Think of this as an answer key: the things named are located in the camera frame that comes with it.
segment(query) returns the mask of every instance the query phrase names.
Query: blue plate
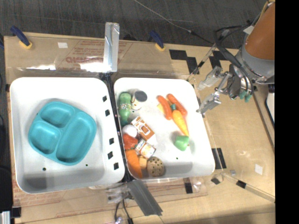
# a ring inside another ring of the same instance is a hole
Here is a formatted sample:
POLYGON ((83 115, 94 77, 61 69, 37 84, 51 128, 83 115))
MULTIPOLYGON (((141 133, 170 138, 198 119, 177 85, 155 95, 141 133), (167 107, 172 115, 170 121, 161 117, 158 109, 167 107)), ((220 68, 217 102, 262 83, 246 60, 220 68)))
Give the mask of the blue plate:
POLYGON ((63 103, 47 103, 29 129, 31 147, 56 162, 75 165, 89 151, 97 126, 84 111, 63 103))

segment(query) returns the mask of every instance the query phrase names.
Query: white ball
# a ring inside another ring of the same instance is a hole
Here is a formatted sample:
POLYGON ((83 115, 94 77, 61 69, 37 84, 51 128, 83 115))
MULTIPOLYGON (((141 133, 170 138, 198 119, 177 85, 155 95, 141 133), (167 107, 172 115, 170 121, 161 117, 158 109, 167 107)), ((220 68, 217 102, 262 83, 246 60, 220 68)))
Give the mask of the white ball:
POLYGON ((121 131, 123 135, 127 133, 128 135, 134 138, 137 136, 138 133, 137 129, 133 125, 125 125, 121 131))

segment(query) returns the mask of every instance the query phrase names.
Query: carrot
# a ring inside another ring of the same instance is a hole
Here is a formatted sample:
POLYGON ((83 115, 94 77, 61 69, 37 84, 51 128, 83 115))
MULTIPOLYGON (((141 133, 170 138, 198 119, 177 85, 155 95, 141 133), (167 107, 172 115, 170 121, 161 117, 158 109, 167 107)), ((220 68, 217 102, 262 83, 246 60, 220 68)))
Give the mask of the carrot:
POLYGON ((176 109, 179 110, 183 116, 187 115, 187 110, 182 106, 182 104, 172 95, 168 94, 167 98, 172 102, 173 104, 176 105, 176 109))
POLYGON ((142 178, 142 171, 137 153, 134 149, 126 150, 126 157, 129 167, 131 167, 139 178, 142 178))
POLYGON ((171 120, 172 119, 172 112, 171 112, 171 108, 170 108, 170 105, 168 104, 167 100, 161 95, 158 95, 157 99, 163 107, 163 110, 164 110, 164 113, 165 113, 165 118, 167 120, 171 120))
POLYGON ((184 120, 182 113, 179 110, 172 111, 173 121, 179 127, 179 129, 184 133, 184 135, 189 136, 187 124, 184 120))
POLYGON ((135 139, 127 133, 122 136, 122 139, 125 144, 125 150, 134 149, 138 143, 138 139, 135 139))

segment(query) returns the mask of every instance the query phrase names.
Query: dark floor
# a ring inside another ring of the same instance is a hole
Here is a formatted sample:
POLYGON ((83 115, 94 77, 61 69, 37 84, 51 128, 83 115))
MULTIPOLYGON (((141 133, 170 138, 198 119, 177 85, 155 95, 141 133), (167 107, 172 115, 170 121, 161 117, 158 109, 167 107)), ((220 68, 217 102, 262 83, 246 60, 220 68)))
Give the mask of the dark floor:
MULTIPOLYGON (((147 41, 155 30, 165 43, 211 46, 213 30, 245 24, 262 10, 266 0, 0 0, 0 33, 22 31, 104 37, 105 22, 120 24, 120 38, 147 41), (188 32, 194 31, 198 36, 188 32)), ((243 33, 231 35, 227 48, 239 48, 243 33)), ((7 133, 4 52, 0 50, 0 115, 7 133)), ((2 140, 0 166, 10 168, 8 140, 2 140)))

